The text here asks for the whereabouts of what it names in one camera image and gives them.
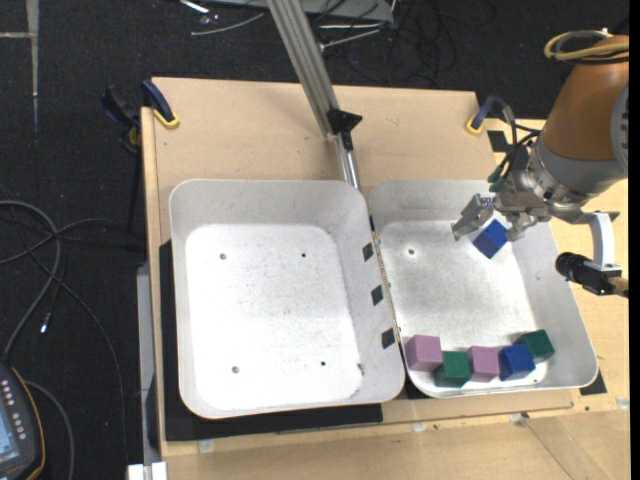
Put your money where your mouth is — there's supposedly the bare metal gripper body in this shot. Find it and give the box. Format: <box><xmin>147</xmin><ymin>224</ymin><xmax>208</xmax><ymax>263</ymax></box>
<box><xmin>491</xmin><ymin>159</ymin><xmax>557</xmax><ymax>221</ymax></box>

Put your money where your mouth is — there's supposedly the blue cube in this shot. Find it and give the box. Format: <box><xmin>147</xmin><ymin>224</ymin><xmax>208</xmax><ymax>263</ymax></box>
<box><xmin>497</xmin><ymin>343</ymin><xmax>537</xmax><ymax>383</ymax></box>
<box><xmin>472</xmin><ymin>219</ymin><xmax>511</xmax><ymax>260</ymax></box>

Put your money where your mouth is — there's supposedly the white plastic tray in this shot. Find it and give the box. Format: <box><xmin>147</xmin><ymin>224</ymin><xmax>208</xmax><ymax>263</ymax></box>
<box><xmin>168</xmin><ymin>178</ymin><xmax>407</xmax><ymax>420</ymax></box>
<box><xmin>368</xmin><ymin>179</ymin><xmax>600</xmax><ymax>400</ymax></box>

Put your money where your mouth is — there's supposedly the green cube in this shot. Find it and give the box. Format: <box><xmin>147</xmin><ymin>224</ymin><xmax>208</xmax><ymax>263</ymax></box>
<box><xmin>432</xmin><ymin>350</ymin><xmax>473</xmax><ymax>389</ymax></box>
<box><xmin>514</xmin><ymin>329</ymin><xmax>556</xmax><ymax>361</ymax></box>

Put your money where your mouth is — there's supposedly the purple cube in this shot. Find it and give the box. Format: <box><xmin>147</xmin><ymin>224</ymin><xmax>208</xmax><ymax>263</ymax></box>
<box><xmin>466</xmin><ymin>345</ymin><xmax>503</xmax><ymax>384</ymax></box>
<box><xmin>403</xmin><ymin>334</ymin><xmax>445</xmax><ymax>373</ymax></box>

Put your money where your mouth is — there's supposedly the pale wood board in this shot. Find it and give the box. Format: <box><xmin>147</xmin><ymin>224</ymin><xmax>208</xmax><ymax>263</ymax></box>
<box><xmin>149</xmin><ymin>76</ymin><xmax>576</xmax><ymax>459</ymax></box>

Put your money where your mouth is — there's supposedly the black cylinder on white bracket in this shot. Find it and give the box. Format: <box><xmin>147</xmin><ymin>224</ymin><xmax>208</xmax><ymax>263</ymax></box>
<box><xmin>549</xmin><ymin>203</ymin><xmax>625</xmax><ymax>297</ymax></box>

